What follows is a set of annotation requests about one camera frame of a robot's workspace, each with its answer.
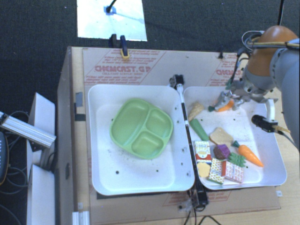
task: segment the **dark floor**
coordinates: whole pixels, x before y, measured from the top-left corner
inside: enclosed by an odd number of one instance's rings
[[[142,0],[148,42],[129,48],[236,52],[241,35],[278,22],[280,0]],[[77,37],[76,0],[0,0],[0,111],[30,111],[34,93],[56,102],[66,48],[107,47]],[[300,0],[285,0],[282,25],[299,36]],[[24,143],[11,163],[26,166]],[[0,204],[26,224],[27,192],[0,194]],[[0,207],[0,225],[16,224]]]

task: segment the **black device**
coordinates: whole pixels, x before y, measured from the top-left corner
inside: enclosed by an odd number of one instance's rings
[[[3,132],[0,132],[0,185],[4,182],[8,172],[8,141]]]

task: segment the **carrot in gripper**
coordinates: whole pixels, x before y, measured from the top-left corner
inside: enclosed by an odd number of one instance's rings
[[[258,157],[251,151],[246,145],[239,145],[237,141],[232,144],[233,147],[238,148],[239,154],[243,155],[249,162],[263,167],[263,163],[258,159]]]

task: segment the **tan toy food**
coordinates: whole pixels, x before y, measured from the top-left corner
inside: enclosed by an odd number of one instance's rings
[[[209,176],[209,174],[210,174],[210,165],[209,164],[198,163],[197,168],[198,168],[199,177],[206,178]]]
[[[221,127],[217,127],[215,131],[210,134],[210,140],[216,145],[225,144],[228,148],[230,148],[233,143],[233,137],[226,133]]]
[[[202,110],[204,110],[204,106],[198,102],[195,102],[191,112],[188,115],[188,121],[190,122],[193,120],[195,116],[197,116]]]

